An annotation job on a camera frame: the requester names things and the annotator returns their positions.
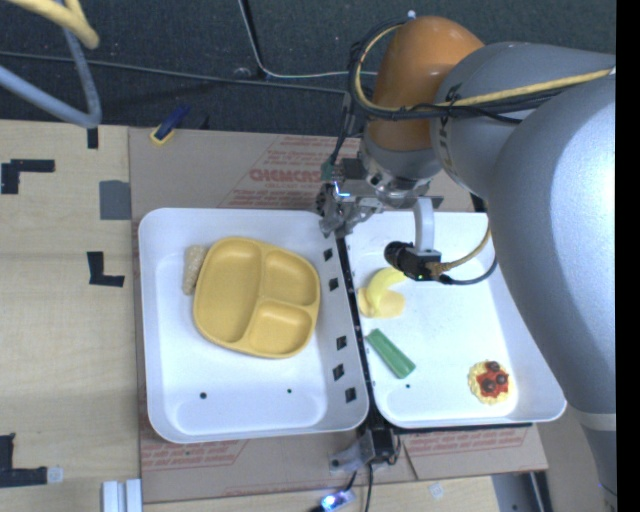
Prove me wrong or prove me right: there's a green celery stick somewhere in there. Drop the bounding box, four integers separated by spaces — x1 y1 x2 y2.
364 328 417 380

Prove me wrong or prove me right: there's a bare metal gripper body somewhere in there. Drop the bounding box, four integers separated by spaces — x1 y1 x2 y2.
327 169 444 221

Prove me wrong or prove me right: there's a brown cardboard board red print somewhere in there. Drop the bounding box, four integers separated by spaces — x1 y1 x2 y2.
128 127 550 504

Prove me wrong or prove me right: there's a black block with thin wires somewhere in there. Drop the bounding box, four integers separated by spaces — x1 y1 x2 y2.
370 427 400 463

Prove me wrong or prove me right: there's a thin black rod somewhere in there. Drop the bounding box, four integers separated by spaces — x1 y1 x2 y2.
336 236 377 427

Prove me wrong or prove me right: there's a black cylinder on white bracket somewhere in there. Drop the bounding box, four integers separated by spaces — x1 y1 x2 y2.
383 197 444 283

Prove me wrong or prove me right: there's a yellow banana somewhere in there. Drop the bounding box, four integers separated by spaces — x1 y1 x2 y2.
366 266 408 307

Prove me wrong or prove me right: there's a white plastic tray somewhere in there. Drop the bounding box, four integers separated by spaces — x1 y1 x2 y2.
138 207 370 445
344 209 568 430

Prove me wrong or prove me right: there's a yellow divided plate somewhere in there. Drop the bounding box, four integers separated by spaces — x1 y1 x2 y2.
192 236 322 360

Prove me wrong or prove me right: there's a pale yellow flat toy food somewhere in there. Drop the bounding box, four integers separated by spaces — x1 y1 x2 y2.
356 286 406 320

